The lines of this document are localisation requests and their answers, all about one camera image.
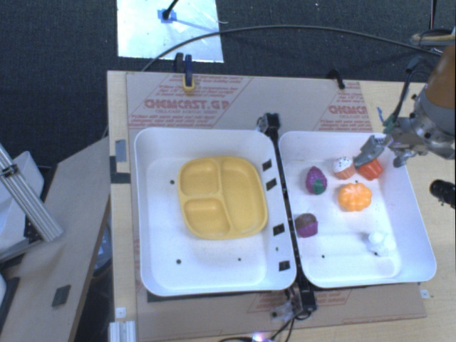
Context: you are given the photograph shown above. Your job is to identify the orange toy pumpkin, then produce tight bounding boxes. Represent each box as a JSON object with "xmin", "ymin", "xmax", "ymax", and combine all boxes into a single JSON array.
[{"xmin": 337, "ymin": 182, "xmax": 373, "ymax": 213}]

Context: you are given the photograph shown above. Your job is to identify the white plastic tray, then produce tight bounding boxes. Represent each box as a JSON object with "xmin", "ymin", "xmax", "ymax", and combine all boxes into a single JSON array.
[
  {"xmin": 133, "ymin": 126, "xmax": 298, "ymax": 297},
  {"xmin": 278, "ymin": 130, "xmax": 438, "ymax": 289}
]

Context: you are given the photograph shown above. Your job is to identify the white lumpy toy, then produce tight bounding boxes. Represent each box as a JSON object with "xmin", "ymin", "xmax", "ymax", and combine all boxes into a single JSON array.
[{"xmin": 366, "ymin": 230, "xmax": 398, "ymax": 258}]

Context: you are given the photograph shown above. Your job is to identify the orange toy cupcake cup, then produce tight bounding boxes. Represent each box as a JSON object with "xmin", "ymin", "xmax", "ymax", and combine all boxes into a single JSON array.
[{"xmin": 357, "ymin": 157, "xmax": 384, "ymax": 182}]

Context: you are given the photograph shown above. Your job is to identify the purple toy grapes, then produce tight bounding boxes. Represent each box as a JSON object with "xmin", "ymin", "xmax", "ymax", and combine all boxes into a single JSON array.
[{"xmin": 305, "ymin": 165, "xmax": 328, "ymax": 195}]

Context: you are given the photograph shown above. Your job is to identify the chocolate toy cupcake purple cup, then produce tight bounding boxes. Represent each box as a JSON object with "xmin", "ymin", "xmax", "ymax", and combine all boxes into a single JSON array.
[{"xmin": 294, "ymin": 212, "xmax": 318, "ymax": 239}]

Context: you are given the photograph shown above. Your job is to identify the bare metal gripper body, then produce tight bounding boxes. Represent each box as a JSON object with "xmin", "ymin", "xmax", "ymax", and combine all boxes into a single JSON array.
[{"xmin": 385, "ymin": 117, "xmax": 456, "ymax": 160}]

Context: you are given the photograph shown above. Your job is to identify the thin black and white rod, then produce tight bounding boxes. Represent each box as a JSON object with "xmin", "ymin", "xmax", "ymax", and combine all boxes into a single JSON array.
[{"xmin": 267, "ymin": 128, "xmax": 315, "ymax": 299}]

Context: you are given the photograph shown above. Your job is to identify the brown cardboard board red print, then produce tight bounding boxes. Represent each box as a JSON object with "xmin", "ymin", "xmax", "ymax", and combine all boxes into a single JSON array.
[{"xmin": 125, "ymin": 71, "xmax": 428, "ymax": 331}]

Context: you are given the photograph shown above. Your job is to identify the yellow divided plate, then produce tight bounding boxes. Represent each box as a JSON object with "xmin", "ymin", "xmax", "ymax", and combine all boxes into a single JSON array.
[{"xmin": 177, "ymin": 155, "xmax": 269, "ymax": 242}]

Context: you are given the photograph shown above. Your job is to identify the white frosted toy cupcake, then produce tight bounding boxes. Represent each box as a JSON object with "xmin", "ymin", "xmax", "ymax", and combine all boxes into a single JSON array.
[{"xmin": 332, "ymin": 156, "xmax": 356, "ymax": 181}]

